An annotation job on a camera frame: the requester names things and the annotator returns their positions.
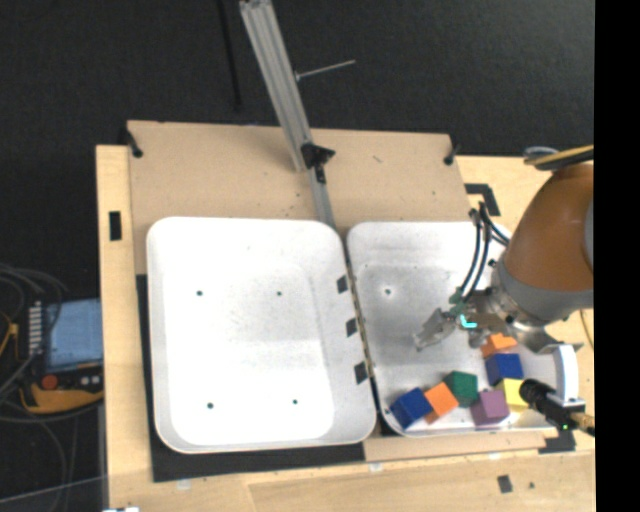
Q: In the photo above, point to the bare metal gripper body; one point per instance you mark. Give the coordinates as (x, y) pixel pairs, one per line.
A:
(492, 312)

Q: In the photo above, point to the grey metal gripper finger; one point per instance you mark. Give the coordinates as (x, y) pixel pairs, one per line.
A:
(482, 335)
(434, 330)

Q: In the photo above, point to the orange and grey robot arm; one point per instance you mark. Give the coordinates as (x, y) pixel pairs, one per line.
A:
(550, 240)

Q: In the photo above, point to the orange cube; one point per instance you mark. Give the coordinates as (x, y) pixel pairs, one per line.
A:
(441, 399)
(499, 344)

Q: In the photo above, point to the blue cube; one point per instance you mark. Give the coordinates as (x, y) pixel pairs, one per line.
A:
(410, 407)
(504, 367)

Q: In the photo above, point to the white plastic tray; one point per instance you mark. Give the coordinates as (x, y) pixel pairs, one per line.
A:
(405, 300)
(250, 340)

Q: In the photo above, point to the green cube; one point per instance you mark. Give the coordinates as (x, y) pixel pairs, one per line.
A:
(463, 386)

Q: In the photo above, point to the yellow cube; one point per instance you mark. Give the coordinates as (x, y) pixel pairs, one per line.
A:
(511, 392)

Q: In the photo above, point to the thin black and white rod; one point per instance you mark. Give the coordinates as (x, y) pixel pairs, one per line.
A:
(364, 330)

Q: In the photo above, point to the purple cube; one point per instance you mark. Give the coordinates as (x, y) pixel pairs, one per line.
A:
(491, 407)

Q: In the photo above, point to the pale brown flat board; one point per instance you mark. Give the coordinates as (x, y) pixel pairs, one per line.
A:
(225, 175)

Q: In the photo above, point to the black cylinder on white bracket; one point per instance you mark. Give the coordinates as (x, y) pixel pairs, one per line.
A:
(542, 397)

